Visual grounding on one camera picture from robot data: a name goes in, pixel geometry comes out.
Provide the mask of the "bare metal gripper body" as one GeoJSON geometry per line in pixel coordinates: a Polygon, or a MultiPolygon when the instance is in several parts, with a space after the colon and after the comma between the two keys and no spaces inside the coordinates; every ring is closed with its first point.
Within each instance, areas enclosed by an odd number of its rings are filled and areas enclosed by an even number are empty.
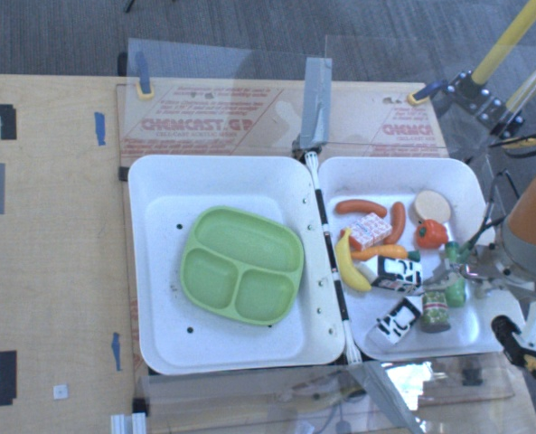
{"type": "Polygon", "coordinates": [[[517,299],[536,298],[536,275],[516,263],[498,243],[477,245],[466,261],[466,278],[481,290],[480,295],[499,289],[517,299]]]}

